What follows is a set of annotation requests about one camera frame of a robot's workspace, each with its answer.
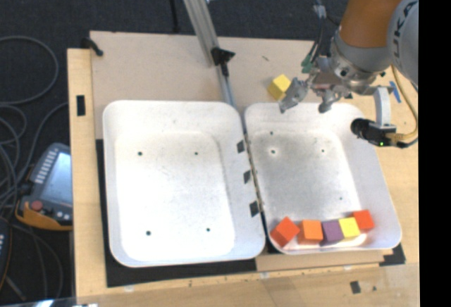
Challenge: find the brown cardboard board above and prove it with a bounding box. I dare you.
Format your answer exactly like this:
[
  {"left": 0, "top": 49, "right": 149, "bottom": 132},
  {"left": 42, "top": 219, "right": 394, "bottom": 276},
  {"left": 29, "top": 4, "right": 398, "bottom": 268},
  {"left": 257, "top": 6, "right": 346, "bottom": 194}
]
[{"left": 89, "top": 30, "right": 395, "bottom": 272}]

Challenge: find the purple cube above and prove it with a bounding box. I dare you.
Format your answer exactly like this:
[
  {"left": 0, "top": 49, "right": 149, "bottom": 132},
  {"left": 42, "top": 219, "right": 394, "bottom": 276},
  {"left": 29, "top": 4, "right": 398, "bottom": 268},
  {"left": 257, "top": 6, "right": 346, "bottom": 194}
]
[{"left": 321, "top": 219, "right": 345, "bottom": 244}]

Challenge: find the orange cube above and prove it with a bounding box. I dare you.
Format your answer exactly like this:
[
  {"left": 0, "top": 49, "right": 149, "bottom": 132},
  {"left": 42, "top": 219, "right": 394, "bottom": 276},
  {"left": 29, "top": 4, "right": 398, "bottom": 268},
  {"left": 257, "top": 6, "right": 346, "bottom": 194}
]
[{"left": 297, "top": 219, "right": 324, "bottom": 246}]

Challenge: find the yellow cube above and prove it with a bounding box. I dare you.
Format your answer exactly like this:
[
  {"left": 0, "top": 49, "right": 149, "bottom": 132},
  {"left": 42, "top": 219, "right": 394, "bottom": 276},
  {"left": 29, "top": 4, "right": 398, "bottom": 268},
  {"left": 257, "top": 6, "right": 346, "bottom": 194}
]
[
  {"left": 266, "top": 73, "right": 292, "bottom": 101},
  {"left": 338, "top": 216, "right": 362, "bottom": 239}
]

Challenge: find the white plastic tray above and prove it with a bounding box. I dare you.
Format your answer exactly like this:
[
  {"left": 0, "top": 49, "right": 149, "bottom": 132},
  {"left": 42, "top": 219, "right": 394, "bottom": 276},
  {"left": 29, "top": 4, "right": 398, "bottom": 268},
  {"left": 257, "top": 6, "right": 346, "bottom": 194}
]
[
  {"left": 101, "top": 99, "right": 266, "bottom": 268},
  {"left": 243, "top": 101, "right": 403, "bottom": 256}
]

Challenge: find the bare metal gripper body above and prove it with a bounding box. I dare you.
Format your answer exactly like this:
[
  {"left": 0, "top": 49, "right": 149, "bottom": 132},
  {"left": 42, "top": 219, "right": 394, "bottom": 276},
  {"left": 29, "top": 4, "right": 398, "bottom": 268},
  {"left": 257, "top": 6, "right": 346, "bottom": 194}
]
[{"left": 307, "top": 55, "right": 381, "bottom": 96}]

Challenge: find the black cylinder on white bracket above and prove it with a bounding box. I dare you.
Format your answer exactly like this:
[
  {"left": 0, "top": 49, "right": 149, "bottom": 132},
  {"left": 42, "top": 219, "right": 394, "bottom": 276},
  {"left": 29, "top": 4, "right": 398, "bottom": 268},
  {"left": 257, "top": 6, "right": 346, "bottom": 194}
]
[{"left": 350, "top": 86, "right": 397, "bottom": 148}]

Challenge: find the red cube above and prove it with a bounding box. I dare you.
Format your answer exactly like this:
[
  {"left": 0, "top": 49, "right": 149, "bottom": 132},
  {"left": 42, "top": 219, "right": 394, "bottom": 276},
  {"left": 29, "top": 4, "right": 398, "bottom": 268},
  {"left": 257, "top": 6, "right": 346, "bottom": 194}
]
[
  {"left": 352, "top": 209, "right": 376, "bottom": 231},
  {"left": 270, "top": 216, "right": 301, "bottom": 249}
]

